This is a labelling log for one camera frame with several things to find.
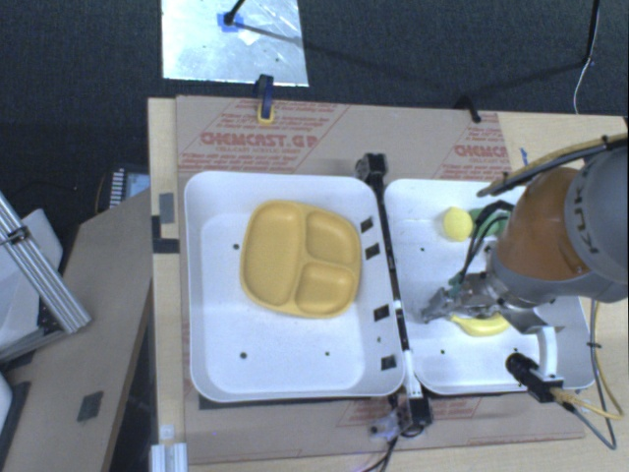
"white cable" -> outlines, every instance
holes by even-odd
[[[572,106],[574,106],[574,113],[579,115],[579,109],[577,108],[577,93],[579,92],[579,88],[581,87],[581,82],[583,81],[583,77],[586,75],[588,71],[588,67],[590,67],[590,63],[592,63],[592,55],[594,54],[594,46],[597,43],[597,35],[599,33],[599,15],[600,12],[597,11],[597,21],[594,25],[594,37],[592,38],[592,48],[589,51],[588,59],[586,60],[586,64],[583,66],[583,70],[581,70],[581,76],[579,76],[579,82],[574,89],[574,94],[572,96]]]

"white tray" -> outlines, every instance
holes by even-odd
[[[472,337],[444,319],[420,324],[411,309],[428,305],[439,287],[461,269],[469,240],[448,241],[442,234],[441,218],[450,207],[484,207],[498,198],[477,198],[483,182],[444,180],[397,180],[386,189],[385,203],[396,260],[406,327],[413,349],[415,373],[428,389],[441,394],[519,391],[524,387],[505,369],[514,351],[536,362],[556,363],[565,386],[585,387],[593,382],[588,326],[578,298],[557,299],[554,305],[537,308],[550,325],[563,326],[555,334],[523,335],[513,327],[492,337]],[[523,189],[500,196],[515,204]],[[484,270],[480,253],[469,272]],[[546,352],[541,342],[556,343]]]
[[[372,219],[373,227],[361,233],[358,293],[341,316],[276,313],[253,303],[241,288],[247,224],[254,209],[270,200],[329,209],[359,233],[361,222]],[[377,203],[367,185],[346,177],[208,171],[186,186],[185,212],[191,372],[203,396],[223,402],[379,396],[400,386],[400,338]],[[380,254],[366,260],[365,248],[376,243]],[[387,305],[388,317],[376,321],[374,310]]]

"robotic arm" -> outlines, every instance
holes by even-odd
[[[487,318],[499,312],[520,332],[532,333],[546,325],[534,308],[557,297],[603,302],[627,297],[627,138],[587,148],[591,155],[579,171],[555,167],[560,156],[524,173],[528,178],[545,168],[488,247],[486,270],[463,270],[451,288],[439,289],[422,311],[425,323],[453,314]],[[489,189],[496,194],[516,182],[505,179]]]

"black carpet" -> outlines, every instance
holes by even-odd
[[[311,86],[278,97],[573,112],[593,0],[298,1]],[[601,0],[582,113],[627,114],[628,22],[629,0]],[[0,191],[18,213],[43,207],[62,238],[91,217],[112,165],[146,163],[149,97],[251,94],[163,80],[160,27],[160,0],[0,0]]]

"yellow ball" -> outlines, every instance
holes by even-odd
[[[465,241],[474,229],[472,216],[464,209],[453,206],[443,216],[443,231],[453,241]]]

